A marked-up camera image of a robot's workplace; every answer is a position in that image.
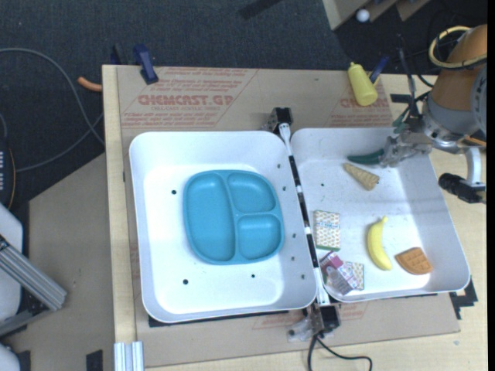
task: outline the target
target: black clip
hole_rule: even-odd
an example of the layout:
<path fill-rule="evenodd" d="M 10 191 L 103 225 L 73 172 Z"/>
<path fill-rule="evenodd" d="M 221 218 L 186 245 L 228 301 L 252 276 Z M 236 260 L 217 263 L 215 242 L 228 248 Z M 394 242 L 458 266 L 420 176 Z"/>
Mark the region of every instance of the black clip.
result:
<path fill-rule="evenodd" d="M 137 44 L 132 50 L 134 53 L 134 58 L 137 63 L 141 65 L 141 75 L 145 79 L 145 82 L 149 85 L 150 83 L 157 83 L 158 76 L 153 70 L 153 64 L 151 57 L 149 55 L 148 48 L 144 44 Z"/>

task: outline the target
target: toy banana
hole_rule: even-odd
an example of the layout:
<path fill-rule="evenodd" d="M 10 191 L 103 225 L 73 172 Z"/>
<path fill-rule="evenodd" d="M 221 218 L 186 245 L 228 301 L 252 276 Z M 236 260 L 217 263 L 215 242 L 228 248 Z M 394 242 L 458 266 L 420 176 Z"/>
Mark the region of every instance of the toy banana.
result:
<path fill-rule="evenodd" d="M 387 253 L 385 253 L 382 244 L 383 228 L 387 220 L 388 218 L 384 216 L 383 219 L 373 224 L 368 231 L 367 238 L 368 252 L 370 253 L 371 260 L 373 260 L 379 268 L 385 271 L 392 269 L 392 263 L 390 258 L 388 258 Z"/>

